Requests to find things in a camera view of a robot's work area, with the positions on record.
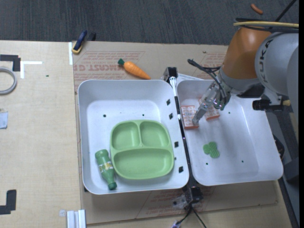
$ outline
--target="white cable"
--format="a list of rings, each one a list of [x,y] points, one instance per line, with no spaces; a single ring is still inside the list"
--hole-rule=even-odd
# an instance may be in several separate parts
[[[8,68],[0,67],[0,72],[8,73],[14,79],[14,83],[12,84],[12,86],[10,88],[8,88],[6,90],[0,90],[0,95],[7,95],[7,94],[9,94],[10,92],[12,92],[15,89],[15,87],[17,85],[17,78],[16,78],[15,73],[12,70],[8,69]]]

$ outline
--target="yellow cable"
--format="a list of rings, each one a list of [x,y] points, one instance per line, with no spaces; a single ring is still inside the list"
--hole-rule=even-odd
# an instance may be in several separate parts
[[[293,23],[282,23],[282,22],[268,22],[268,21],[245,21],[233,23],[234,26],[240,25],[254,25],[254,26],[284,26],[284,27],[295,27],[299,28],[299,24]]]

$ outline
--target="green plate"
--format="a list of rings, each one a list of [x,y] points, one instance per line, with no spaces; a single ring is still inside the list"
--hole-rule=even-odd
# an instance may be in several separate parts
[[[117,124],[111,131],[113,167],[126,179],[151,179],[168,174],[174,155],[168,130],[157,121],[133,120]]]

